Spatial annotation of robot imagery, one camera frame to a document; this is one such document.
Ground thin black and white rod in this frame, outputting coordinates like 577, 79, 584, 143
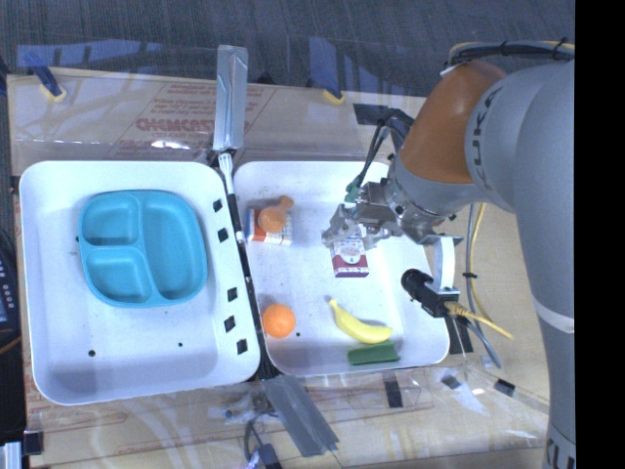
217, 151, 270, 381

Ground orange toy fruit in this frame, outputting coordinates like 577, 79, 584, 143
261, 303, 297, 340

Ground yellow banana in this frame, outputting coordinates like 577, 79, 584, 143
327, 298, 394, 346

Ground green flat block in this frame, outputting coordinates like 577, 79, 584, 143
347, 340, 401, 366

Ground black cylinder on white bracket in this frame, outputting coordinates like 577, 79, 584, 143
400, 234, 464, 319

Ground red and white carton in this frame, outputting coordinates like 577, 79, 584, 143
331, 234, 371, 279

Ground white plastic tray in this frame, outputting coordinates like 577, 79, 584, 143
232, 159, 451, 378
18, 159, 262, 406

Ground white and orange carton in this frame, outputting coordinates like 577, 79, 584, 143
245, 207, 295, 247

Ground blue divided plate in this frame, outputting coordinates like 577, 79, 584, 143
77, 189, 209, 309

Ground orange toy drumstick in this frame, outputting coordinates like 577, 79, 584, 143
257, 194, 296, 235

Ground brown cardboard board red print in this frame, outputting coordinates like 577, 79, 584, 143
7, 65, 551, 468

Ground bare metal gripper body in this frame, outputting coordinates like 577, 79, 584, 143
354, 179, 446, 245

